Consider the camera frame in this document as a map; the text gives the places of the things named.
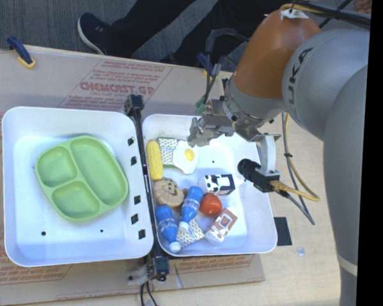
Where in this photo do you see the white and yellow fried egg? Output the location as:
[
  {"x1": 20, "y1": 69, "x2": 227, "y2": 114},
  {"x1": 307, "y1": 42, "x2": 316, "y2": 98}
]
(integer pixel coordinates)
[{"x1": 171, "y1": 139, "x2": 200, "y2": 176}]

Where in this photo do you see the brown and white carton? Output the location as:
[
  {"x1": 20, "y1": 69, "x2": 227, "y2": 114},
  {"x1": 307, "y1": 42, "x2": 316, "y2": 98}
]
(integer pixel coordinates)
[{"x1": 203, "y1": 206, "x2": 239, "y2": 247}]

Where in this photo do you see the green divided plate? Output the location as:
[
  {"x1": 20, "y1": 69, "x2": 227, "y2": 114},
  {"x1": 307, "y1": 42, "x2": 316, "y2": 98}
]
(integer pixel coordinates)
[{"x1": 31, "y1": 133, "x2": 133, "y2": 225}]

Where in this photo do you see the black block with thin wires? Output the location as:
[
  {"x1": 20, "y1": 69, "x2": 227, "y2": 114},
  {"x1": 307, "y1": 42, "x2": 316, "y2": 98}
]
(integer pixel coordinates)
[
  {"x1": 125, "y1": 253, "x2": 171, "y2": 287},
  {"x1": 123, "y1": 93, "x2": 146, "y2": 116}
]

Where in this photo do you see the person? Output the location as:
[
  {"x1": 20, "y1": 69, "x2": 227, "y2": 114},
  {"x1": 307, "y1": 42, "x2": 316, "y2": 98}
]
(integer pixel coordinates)
[{"x1": 75, "y1": 0, "x2": 318, "y2": 73}]

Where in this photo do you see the orange red tomato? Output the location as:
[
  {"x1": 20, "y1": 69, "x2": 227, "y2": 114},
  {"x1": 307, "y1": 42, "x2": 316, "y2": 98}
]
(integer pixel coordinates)
[{"x1": 198, "y1": 191, "x2": 224, "y2": 217}]

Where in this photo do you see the white plastic tray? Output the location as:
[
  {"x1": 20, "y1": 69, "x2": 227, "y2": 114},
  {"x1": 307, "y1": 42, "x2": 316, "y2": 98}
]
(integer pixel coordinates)
[
  {"x1": 134, "y1": 112, "x2": 285, "y2": 263},
  {"x1": 0, "y1": 105, "x2": 162, "y2": 274}
]

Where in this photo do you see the black cylinder on white bracket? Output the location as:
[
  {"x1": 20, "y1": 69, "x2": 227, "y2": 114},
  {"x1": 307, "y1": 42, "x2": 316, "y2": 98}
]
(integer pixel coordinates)
[{"x1": 235, "y1": 132, "x2": 283, "y2": 195}]

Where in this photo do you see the tan round biscuit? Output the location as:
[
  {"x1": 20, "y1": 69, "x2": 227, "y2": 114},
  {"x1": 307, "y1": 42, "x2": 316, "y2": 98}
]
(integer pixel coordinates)
[{"x1": 152, "y1": 176, "x2": 187, "y2": 210}]

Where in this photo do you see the brown cardboard board, red print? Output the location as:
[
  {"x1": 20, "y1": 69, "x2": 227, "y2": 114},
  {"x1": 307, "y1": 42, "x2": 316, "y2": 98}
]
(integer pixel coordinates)
[{"x1": 0, "y1": 43, "x2": 277, "y2": 306}]

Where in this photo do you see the blue bottle with white cap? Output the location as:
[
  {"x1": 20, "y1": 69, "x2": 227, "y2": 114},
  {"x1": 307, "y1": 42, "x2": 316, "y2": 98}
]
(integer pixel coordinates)
[
  {"x1": 178, "y1": 185, "x2": 206, "y2": 234},
  {"x1": 152, "y1": 204, "x2": 184, "y2": 254}
]

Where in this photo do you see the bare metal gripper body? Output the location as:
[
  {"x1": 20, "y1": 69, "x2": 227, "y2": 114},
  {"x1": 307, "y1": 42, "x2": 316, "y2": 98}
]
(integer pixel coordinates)
[{"x1": 200, "y1": 97, "x2": 263, "y2": 142}]

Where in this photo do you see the thin black and white rod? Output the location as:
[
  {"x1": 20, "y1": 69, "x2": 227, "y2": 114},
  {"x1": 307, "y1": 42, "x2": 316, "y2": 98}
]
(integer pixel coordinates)
[{"x1": 124, "y1": 107, "x2": 169, "y2": 261}]

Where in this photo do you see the yellow patterned white carton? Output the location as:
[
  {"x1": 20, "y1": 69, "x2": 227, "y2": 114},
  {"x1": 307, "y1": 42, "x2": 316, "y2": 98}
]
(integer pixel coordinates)
[
  {"x1": 175, "y1": 217, "x2": 207, "y2": 250},
  {"x1": 155, "y1": 137, "x2": 180, "y2": 167}
]

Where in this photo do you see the yellow corn cob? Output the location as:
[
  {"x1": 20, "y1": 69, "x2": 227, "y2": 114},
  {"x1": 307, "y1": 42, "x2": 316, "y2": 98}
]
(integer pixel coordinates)
[{"x1": 144, "y1": 140, "x2": 166, "y2": 182}]

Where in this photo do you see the black and white cow carton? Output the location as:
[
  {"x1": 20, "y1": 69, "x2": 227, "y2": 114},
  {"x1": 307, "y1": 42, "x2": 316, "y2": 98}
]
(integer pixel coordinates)
[{"x1": 203, "y1": 172, "x2": 238, "y2": 197}]

